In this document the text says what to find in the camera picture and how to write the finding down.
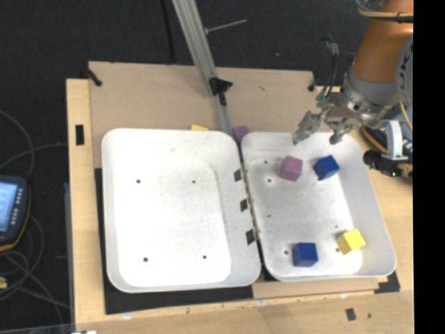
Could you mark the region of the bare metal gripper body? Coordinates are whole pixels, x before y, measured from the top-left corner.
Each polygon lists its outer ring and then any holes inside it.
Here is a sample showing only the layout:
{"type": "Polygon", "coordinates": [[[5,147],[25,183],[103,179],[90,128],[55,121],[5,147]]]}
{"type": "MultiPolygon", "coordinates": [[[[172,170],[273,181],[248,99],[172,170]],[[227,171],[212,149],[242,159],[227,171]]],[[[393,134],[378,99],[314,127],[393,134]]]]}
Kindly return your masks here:
{"type": "Polygon", "coordinates": [[[355,91],[321,93],[321,120],[330,129],[375,128],[391,108],[374,104],[355,91]]]}

